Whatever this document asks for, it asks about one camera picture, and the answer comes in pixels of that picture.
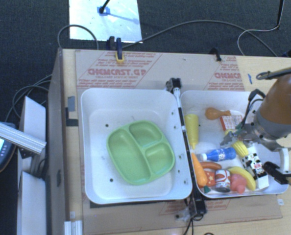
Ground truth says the brown sausage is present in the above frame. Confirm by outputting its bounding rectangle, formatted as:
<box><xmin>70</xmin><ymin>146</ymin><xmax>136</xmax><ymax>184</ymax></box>
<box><xmin>199</xmin><ymin>161</ymin><xmax>222</xmax><ymax>171</ymax></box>

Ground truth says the white plastic tray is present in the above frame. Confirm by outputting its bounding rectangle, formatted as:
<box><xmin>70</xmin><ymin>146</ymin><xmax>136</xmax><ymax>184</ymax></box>
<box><xmin>179</xmin><ymin>90</ymin><xmax>290</xmax><ymax>199</ymax></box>
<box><xmin>80</xmin><ymin>87</ymin><xmax>194</xmax><ymax>205</ymax></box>

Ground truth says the red can with star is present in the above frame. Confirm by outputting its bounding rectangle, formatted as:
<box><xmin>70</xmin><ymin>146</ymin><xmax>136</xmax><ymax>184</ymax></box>
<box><xmin>204</xmin><ymin>169</ymin><xmax>218</xmax><ymax>188</ymax></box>

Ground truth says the yellow mustard bottle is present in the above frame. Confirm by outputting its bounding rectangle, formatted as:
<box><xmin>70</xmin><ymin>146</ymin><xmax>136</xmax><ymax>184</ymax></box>
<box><xmin>183</xmin><ymin>113</ymin><xmax>200</xmax><ymax>150</ymax></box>

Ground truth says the red and white carton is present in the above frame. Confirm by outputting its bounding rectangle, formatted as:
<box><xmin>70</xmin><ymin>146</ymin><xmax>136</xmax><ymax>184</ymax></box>
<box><xmin>219</xmin><ymin>115</ymin><xmax>244</xmax><ymax>132</ymax></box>

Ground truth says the yellow corn cob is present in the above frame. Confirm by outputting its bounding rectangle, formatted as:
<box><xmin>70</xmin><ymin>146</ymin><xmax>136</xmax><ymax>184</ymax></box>
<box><xmin>231</xmin><ymin>140</ymin><xmax>249</xmax><ymax>158</ymax></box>

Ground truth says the orange chicken drumstick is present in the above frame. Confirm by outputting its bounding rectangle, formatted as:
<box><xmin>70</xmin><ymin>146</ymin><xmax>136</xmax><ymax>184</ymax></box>
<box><xmin>204</xmin><ymin>107</ymin><xmax>232</xmax><ymax>120</ymax></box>

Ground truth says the black cylinder on white bracket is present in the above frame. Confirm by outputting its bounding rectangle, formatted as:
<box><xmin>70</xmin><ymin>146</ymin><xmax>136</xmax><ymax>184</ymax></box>
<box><xmin>262</xmin><ymin>146</ymin><xmax>291</xmax><ymax>185</ymax></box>

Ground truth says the thin black and white rod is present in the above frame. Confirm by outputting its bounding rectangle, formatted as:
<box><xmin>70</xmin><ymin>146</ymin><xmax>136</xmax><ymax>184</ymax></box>
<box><xmin>173</xmin><ymin>87</ymin><xmax>203</xmax><ymax>205</ymax></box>

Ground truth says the pink toy figure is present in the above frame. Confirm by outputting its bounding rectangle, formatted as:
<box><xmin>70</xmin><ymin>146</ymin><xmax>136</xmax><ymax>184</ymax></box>
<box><xmin>229</xmin><ymin>173</ymin><xmax>247</xmax><ymax>194</ymax></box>

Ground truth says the brown cardboard board red print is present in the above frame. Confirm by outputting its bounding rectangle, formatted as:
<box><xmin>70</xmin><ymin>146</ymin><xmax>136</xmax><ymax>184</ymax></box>
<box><xmin>74</xmin><ymin>49</ymin><xmax>283</xmax><ymax>227</ymax></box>

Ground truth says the yellow banana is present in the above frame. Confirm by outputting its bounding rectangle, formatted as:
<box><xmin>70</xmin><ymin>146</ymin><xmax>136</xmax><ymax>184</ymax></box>
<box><xmin>227</xmin><ymin>165</ymin><xmax>257</xmax><ymax>191</ymax></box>

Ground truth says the cow print milk carton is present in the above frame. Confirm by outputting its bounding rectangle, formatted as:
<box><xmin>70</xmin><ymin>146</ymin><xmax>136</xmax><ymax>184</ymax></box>
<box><xmin>241</xmin><ymin>145</ymin><xmax>270</xmax><ymax>190</ymax></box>

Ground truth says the orange carrot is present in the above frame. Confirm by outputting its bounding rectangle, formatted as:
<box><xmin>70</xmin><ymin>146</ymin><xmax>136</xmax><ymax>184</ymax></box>
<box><xmin>191</xmin><ymin>152</ymin><xmax>211</xmax><ymax>194</ymax></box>

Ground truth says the green divided plate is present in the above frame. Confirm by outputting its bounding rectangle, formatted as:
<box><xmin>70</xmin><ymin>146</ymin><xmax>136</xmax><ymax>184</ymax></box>
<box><xmin>106</xmin><ymin>119</ymin><xmax>176</xmax><ymax>186</ymax></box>

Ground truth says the blue plastic bottle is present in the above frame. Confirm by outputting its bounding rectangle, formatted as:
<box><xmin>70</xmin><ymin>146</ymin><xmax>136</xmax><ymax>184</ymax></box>
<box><xmin>200</xmin><ymin>146</ymin><xmax>237</xmax><ymax>163</ymax></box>

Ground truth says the red and white can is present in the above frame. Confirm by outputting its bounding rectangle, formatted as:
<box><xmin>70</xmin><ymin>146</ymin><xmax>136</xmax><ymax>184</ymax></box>
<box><xmin>215</xmin><ymin>169</ymin><xmax>232</xmax><ymax>193</ymax></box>

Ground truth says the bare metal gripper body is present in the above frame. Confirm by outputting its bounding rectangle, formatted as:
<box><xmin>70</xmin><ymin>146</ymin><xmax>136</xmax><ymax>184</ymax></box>
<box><xmin>240</xmin><ymin>122</ymin><xmax>291</xmax><ymax>153</ymax></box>

